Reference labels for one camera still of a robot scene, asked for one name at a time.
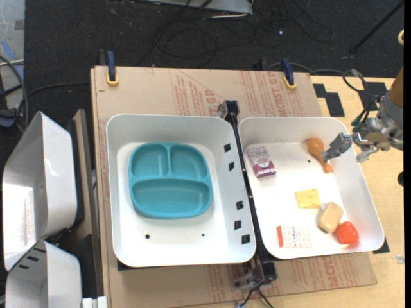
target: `blue divided plate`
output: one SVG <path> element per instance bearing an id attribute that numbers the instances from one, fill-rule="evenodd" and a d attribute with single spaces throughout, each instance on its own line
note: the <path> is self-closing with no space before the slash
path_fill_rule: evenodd
<path id="1" fill-rule="evenodd" d="M 137 147 L 128 178 L 135 210 L 150 218 L 195 217 L 210 207 L 213 197 L 207 161 L 190 145 L 153 142 Z"/>

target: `black carpet floor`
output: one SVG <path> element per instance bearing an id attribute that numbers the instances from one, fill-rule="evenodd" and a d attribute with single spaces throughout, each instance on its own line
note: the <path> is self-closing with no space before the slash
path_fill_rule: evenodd
<path id="1" fill-rule="evenodd" d="M 404 58 L 397 42 L 403 7 L 353 58 L 349 50 L 400 1 L 256 0 L 253 16 L 210 19 L 222 13 L 125 0 L 26 0 L 25 84 L 30 93 L 88 82 L 101 49 L 112 50 L 116 64 L 124 66 L 252 69 L 261 58 L 265 65 L 287 58 L 311 70 L 355 68 L 364 76 L 394 78 Z M 30 118 L 40 110 L 62 126 L 80 108 L 93 150 L 89 85 L 46 89 L 29 98 Z M 0 170 L 20 136 L 15 128 L 0 129 Z"/>

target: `blue clamp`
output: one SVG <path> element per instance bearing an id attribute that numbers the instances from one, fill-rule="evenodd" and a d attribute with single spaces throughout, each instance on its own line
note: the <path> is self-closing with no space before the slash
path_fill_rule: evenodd
<path id="1" fill-rule="evenodd" d="M 288 89 L 295 89 L 297 85 L 294 82 L 293 68 L 287 58 L 281 60 L 281 70 L 284 71 L 284 82 Z"/>
<path id="2" fill-rule="evenodd" d="M 118 85 L 118 75 L 113 51 L 107 51 L 107 66 L 109 67 L 106 72 L 107 83 L 111 86 Z"/>

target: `cardboard sheet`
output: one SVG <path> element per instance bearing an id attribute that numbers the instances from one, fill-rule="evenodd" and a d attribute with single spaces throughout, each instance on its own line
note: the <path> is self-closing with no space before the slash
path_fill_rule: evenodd
<path id="1" fill-rule="evenodd" d="M 233 285 L 245 274 L 242 264 L 119 271 L 112 245 L 105 127 L 121 113 L 215 116 L 219 104 L 230 99 L 238 101 L 241 119 L 322 116 L 309 75 L 295 73 L 297 88 L 289 90 L 281 72 L 118 67 L 119 85 L 110 87 L 106 71 L 95 67 L 91 78 L 103 279 L 110 306 L 171 308 L 243 300 L 248 290 Z M 278 261 L 275 267 L 278 279 L 261 288 L 267 296 L 376 283 L 367 253 Z"/>

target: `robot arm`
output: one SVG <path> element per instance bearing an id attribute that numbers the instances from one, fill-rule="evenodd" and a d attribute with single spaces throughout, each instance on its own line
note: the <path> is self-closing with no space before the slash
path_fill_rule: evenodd
<path id="1" fill-rule="evenodd" d="M 404 150 L 404 67 L 401 68 L 390 90 L 380 98 L 376 117 L 365 118 L 355 126 L 353 142 L 361 147 L 357 161 L 363 162 L 370 154 L 391 147 Z"/>

